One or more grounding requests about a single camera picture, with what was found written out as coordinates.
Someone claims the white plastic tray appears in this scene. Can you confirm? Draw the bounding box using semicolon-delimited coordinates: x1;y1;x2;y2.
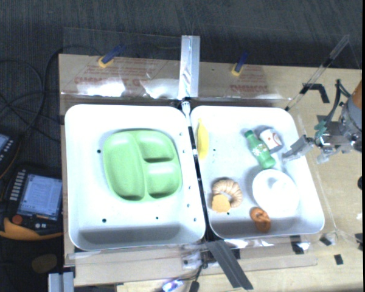
189;105;326;240
64;103;207;252

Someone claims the yellow banana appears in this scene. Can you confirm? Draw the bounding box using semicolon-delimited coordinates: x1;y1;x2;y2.
195;117;210;161

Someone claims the thin black and white rod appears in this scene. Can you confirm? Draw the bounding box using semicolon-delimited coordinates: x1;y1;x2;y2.
181;101;214;242

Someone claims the orange doughnut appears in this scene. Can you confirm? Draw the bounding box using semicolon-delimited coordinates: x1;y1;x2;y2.
249;206;272;233

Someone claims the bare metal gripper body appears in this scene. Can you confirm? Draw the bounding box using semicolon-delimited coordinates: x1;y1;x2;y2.
311;123;363;157

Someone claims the brown cardboard board red print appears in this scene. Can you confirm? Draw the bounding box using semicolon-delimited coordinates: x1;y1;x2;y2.
58;53;363;287

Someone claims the green divided plate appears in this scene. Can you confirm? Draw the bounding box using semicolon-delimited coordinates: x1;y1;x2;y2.
102;128;184;202

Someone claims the brown croissant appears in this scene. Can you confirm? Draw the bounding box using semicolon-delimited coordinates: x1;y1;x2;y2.
212;178;244;208

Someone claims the green plastic bottle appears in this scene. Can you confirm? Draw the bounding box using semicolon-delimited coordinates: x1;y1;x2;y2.
243;129;277;170

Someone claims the tan bread slice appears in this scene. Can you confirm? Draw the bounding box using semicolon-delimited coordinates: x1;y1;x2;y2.
211;193;232;214

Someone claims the white can with red print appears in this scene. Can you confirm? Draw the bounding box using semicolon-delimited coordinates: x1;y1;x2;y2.
259;127;284;155

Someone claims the white bowl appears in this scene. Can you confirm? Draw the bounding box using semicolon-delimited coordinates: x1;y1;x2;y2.
251;169;301;215

